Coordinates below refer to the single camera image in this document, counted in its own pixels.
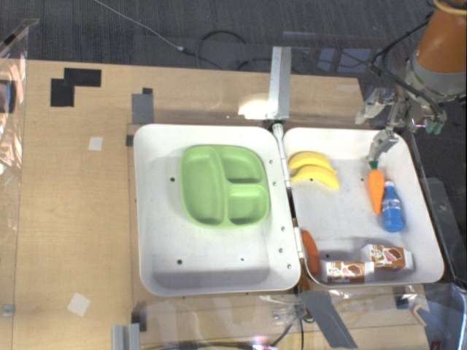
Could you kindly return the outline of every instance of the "black tape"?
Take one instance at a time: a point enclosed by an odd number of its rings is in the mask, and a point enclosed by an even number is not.
[[[403,296],[394,297],[395,308],[398,310],[405,310],[409,308],[409,300],[407,298],[402,298]]]
[[[16,39],[16,35],[14,34],[11,34],[10,36],[8,36],[4,41],[3,43],[5,43],[5,45],[8,45],[9,43],[11,43],[13,40]]]
[[[127,147],[132,147],[133,146],[133,140],[134,140],[133,135],[127,135],[126,136],[126,146]]]
[[[65,68],[65,85],[101,87],[101,70]]]
[[[74,106],[74,87],[65,85],[64,79],[52,79],[50,106]]]

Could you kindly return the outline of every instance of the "white tray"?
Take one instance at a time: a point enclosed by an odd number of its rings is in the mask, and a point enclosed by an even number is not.
[[[360,249],[366,244],[402,246],[412,253],[413,271],[377,270],[374,282],[365,285],[438,281],[444,272],[443,259],[409,148],[401,137],[381,155],[379,169],[395,182],[403,206],[404,229],[386,232],[382,216],[377,217],[372,210],[366,181],[370,168],[365,156],[376,133],[293,128],[285,134],[288,157],[306,150],[321,152],[338,171],[340,182],[338,190],[318,181],[293,184],[298,225],[314,238],[321,260],[360,260]]]
[[[194,145],[246,147],[263,161],[271,211],[259,225],[193,224],[180,197],[180,161]],[[275,138],[255,127],[146,125],[134,137],[139,263],[143,285],[162,296],[278,291],[300,277]]]

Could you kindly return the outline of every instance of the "green plate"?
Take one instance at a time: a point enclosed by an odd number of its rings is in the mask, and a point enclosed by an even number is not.
[[[197,225],[255,225],[269,214],[269,189],[256,153],[231,145],[185,150],[180,192],[188,218]]]

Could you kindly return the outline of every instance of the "gray carpet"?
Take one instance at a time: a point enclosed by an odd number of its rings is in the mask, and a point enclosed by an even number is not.
[[[301,74],[357,77],[362,93],[391,85],[366,71],[377,49],[422,22],[432,10],[426,0],[99,0],[151,27],[177,46],[194,53],[199,39],[201,57],[186,55],[148,30],[91,0],[0,0],[0,38],[23,18],[39,18],[31,32],[29,58],[146,66],[268,71],[271,46],[293,47],[293,68]],[[420,35],[393,53],[402,63]],[[466,234],[466,111],[447,106],[450,122],[439,137],[417,134],[428,176],[443,181],[457,223]]]

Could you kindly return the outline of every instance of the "banana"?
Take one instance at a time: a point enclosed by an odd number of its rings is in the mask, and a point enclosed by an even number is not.
[[[289,160],[289,168],[290,170],[295,170],[302,166],[319,166],[323,168],[327,168],[329,171],[332,171],[334,174],[337,172],[334,170],[329,163],[328,159],[318,152],[299,152],[292,156]]]
[[[316,179],[332,188],[339,188],[339,180],[334,172],[327,168],[320,166],[303,166],[300,168],[296,175],[292,176],[290,180],[296,182],[300,179]]]

